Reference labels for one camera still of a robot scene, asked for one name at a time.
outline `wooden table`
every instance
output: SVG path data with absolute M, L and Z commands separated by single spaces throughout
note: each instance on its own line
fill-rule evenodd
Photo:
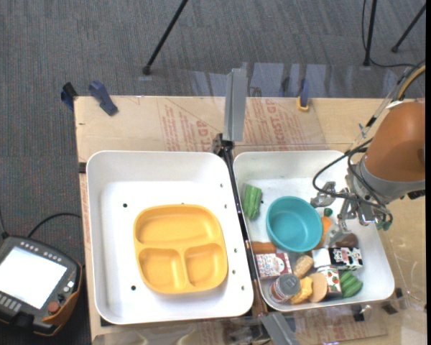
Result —
M 80 191 L 91 338 L 102 338 L 105 341 L 102 344 L 107 344 L 115 334 L 138 336 L 142 330 L 138 329 L 140 326 L 101 325 L 94 303 L 85 163 L 100 150 L 207 151 L 214 137 L 223 132 L 224 114 L 224 98 L 219 97 L 112 96 L 112 100 L 119 108 L 113 116 L 107 115 L 94 97 L 74 100 L 78 159 L 82 171 Z M 236 142 L 236 151 L 335 149 L 344 152 L 358 135 L 359 124 L 367 123 L 382 99 L 311 98 L 307 112 L 299 111 L 296 102 L 296 98 L 247 98 L 244 141 Z M 380 116 L 369 136 L 384 115 Z M 405 198 L 392 202 L 389 207 L 395 223 L 389 231 L 381 232 L 380 237 L 396 286 L 402 288 L 404 294 L 409 290 L 421 305 L 426 303 L 425 198 L 413 201 Z M 376 328 L 366 328 L 366 332 L 356 333 L 357 330 L 347 328 L 347 333 L 339 339 L 350 340 L 348 344 L 372 344 L 374 338 L 370 336 L 382 335 L 376 339 L 380 344 L 400 344 L 406 329 L 427 333 L 426 321 L 420 312 L 415 313 L 416 317 L 408 323 L 402 313 L 399 316 L 385 313 L 385 331 L 377 333 Z M 212 332 L 205 344 L 218 344 L 213 328 L 204 331 L 206 335 Z M 308 340 L 312 341 L 313 335 L 310 336 Z

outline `canned food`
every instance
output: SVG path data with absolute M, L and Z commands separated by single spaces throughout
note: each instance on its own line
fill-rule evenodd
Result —
M 292 273 L 279 276 L 269 287 L 269 297 L 276 303 L 284 303 L 300 290 L 300 281 Z

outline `white tray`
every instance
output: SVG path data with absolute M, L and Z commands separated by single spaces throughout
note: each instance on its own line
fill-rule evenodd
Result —
M 86 173 L 94 295 L 104 319 L 135 324 L 222 318 L 251 308 L 254 294 L 244 240 L 228 168 L 219 156 L 102 151 L 89 159 Z M 218 287 L 159 294 L 142 281 L 134 253 L 134 219 L 145 208 L 176 203 L 204 206 L 220 221 L 228 273 Z
M 244 184 L 246 183 L 262 190 L 259 215 L 252 221 L 244 216 L 249 240 L 251 242 L 269 242 L 265 221 L 267 209 L 271 202 L 279 197 L 290 195 L 301 197 L 306 201 L 316 197 L 318 191 L 313 188 L 312 179 L 321 168 L 341 155 L 342 153 L 338 151 L 244 152 L 239 154 L 233 162 L 233 172 L 239 196 L 243 195 Z M 335 181 L 337 192 L 346 188 L 347 166 L 347 159 L 343 158 L 321 174 L 316 180 L 317 186 L 323 187 L 325 182 Z M 337 198 L 329 206 L 333 210 L 335 219 L 340 213 L 342 204 L 343 199 Z M 319 207 L 317 211 L 322 216 L 324 208 Z M 319 303 L 278 304 L 267 295 L 272 280 L 261 280 L 261 293 L 272 308 L 278 311 L 298 311 L 332 305 L 371 302 L 387 299 L 393 293 L 393 274 L 376 227 L 373 224 L 362 226 L 357 219 L 347 221 L 347 225 L 358 237 L 361 249 L 363 267 L 353 272 L 363 282 L 361 291 L 350 298 L 326 299 Z

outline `teal bowl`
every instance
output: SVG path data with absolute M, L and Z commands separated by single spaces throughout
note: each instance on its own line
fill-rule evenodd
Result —
M 286 252 L 307 252 L 320 242 L 323 223 L 307 201 L 285 196 L 268 207 L 267 233 L 272 243 Z

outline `can lid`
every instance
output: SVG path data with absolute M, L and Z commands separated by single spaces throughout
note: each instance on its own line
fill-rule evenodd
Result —
M 293 273 L 285 273 L 279 276 L 279 286 L 285 295 L 295 295 L 300 291 L 300 280 Z

